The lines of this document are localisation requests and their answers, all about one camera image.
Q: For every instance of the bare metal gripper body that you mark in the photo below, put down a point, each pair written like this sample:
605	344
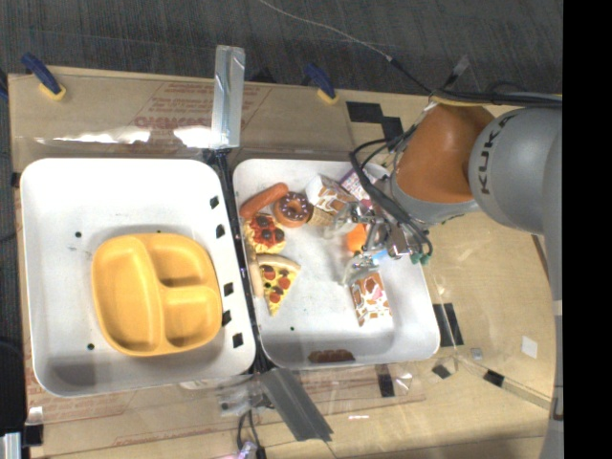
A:
394	242

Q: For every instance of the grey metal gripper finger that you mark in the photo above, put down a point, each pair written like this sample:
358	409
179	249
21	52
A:
365	215
365	261

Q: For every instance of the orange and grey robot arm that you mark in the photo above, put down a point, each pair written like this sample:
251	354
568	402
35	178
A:
511	170

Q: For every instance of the orange toy fruit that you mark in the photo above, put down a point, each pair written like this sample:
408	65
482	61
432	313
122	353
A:
356	239

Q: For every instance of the purple and white packet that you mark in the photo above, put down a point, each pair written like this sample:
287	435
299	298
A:
356	182

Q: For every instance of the white and brown carton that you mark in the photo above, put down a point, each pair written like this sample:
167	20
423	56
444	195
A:
372	301
327	191

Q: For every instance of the brown waffle cone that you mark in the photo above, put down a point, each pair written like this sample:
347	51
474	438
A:
319	217

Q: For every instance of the white plastic tray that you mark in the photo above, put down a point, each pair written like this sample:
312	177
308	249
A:
72	199
320	313

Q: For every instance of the brown doughnut purple icing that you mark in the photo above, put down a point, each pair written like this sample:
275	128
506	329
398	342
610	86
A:
281	213

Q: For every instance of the pizza slice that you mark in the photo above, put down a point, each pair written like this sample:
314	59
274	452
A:
276	280

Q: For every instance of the brown biscuit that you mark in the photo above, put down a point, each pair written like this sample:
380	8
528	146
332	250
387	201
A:
331	356

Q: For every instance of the yellow pasta with red sauce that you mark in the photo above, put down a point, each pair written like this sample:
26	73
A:
264	234

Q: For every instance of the red sausage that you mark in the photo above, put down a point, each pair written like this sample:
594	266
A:
263	200

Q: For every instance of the yellow divided plate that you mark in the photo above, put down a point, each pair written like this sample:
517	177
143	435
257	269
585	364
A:
143	299

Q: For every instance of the brown cardboard board red print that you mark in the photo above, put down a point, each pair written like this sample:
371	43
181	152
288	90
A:
119	113

